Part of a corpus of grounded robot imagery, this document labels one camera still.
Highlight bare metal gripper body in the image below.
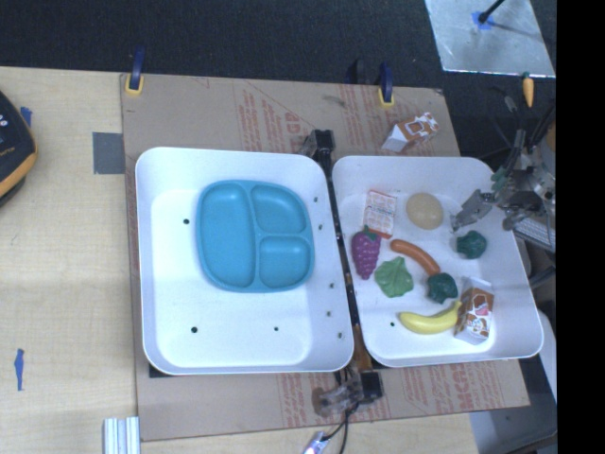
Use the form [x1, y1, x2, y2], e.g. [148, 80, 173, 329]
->
[493, 166, 558, 218]

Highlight green broccoli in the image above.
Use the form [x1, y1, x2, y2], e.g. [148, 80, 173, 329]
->
[455, 229, 489, 261]
[426, 271, 459, 306]

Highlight pale yellow egg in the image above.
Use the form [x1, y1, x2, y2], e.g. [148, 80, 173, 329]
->
[405, 191, 445, 231]

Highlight orange sausage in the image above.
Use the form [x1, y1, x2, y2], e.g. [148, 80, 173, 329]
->
[389, 237, 442, 277]

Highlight orange and white packet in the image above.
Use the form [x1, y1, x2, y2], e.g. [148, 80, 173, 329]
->
[362, 188, 399, 240]

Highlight orange and white carton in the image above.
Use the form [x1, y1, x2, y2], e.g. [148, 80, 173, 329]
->
[380, 112, 441, 155]

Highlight orange carrot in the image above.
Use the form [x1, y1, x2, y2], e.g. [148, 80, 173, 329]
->
[521, 70, 536, 110]

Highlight brown and white carton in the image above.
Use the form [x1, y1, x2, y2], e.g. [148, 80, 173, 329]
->
[453, 275, 496, 347]

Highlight green lettuce leaf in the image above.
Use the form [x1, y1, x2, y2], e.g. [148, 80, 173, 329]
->
[373, 255, 415, 300]

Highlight purple grapes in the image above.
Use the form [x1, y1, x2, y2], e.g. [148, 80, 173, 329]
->
[350, 224, 383, 282]

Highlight yellow banana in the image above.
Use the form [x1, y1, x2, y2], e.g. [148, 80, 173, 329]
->
[398, 299, 464, 336]

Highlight white plastic tray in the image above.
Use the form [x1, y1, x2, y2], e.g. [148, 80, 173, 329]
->
[330, 154, 545, 369]
[134, 146, 355, 376]

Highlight thin black rod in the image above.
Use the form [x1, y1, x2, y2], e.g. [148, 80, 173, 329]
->
[319, 148, 366, 373]

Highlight blue divided plate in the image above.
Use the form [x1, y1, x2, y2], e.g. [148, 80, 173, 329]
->
[196, 179, 317, 294]

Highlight brown cardboard board red print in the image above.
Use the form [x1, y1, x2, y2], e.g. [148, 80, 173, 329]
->
[119, 73, 532, 443]

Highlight black block with thin wires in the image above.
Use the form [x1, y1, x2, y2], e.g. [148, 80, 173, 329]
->
[311, 369, 384, 417]
[298, 129, 337, 159]

